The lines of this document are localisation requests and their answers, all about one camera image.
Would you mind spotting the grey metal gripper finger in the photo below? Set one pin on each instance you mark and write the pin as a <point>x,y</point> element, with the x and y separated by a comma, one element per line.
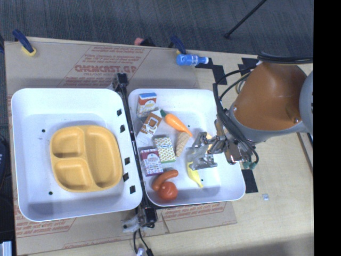
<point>201,141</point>
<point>201,161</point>

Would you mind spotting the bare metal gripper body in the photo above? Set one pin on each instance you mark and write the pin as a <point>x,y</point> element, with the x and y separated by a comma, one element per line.
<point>234,149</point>

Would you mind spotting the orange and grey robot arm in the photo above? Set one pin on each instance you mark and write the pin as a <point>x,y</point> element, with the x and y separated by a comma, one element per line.
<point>269,103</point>

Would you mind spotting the yellow banana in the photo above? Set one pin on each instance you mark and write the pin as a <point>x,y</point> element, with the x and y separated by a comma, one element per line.
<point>196,179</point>

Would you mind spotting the beige waffle cone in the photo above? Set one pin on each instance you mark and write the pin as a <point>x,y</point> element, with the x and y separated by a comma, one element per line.
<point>181,143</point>

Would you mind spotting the orange carrot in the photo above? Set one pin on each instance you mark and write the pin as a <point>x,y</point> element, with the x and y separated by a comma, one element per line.
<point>175,123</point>

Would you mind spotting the white plastic tray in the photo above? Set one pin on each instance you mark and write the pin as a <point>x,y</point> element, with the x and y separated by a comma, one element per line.
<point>202,108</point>
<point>34,148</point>

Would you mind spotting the yellow patterned carton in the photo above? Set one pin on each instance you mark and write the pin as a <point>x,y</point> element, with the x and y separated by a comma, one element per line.
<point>165,150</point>

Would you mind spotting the orange sausage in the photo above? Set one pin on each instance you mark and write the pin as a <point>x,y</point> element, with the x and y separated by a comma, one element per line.
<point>163,179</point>

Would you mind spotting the red tomato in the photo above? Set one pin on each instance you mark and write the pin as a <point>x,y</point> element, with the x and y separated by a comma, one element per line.
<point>168,191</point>

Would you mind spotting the maroon and white carton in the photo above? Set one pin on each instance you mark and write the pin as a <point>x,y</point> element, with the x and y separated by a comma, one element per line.
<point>151,162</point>

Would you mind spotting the brown and white carton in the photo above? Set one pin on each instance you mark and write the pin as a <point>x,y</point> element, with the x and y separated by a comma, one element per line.
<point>150,124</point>

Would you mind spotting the blue and orange carton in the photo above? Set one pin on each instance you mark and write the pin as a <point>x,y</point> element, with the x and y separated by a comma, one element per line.
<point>146,105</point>

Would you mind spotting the thin black rod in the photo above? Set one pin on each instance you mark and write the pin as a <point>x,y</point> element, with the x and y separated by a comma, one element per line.
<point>129,116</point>

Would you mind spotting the blue plastic bottle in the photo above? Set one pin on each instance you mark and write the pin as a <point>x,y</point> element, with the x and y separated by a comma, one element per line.
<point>187,59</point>

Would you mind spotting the yellow divided plate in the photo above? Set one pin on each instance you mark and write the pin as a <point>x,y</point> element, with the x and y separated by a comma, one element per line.
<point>101,156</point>

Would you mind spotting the brown cardboard board red print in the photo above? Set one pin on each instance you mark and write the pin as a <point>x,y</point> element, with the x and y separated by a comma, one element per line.
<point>53,68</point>

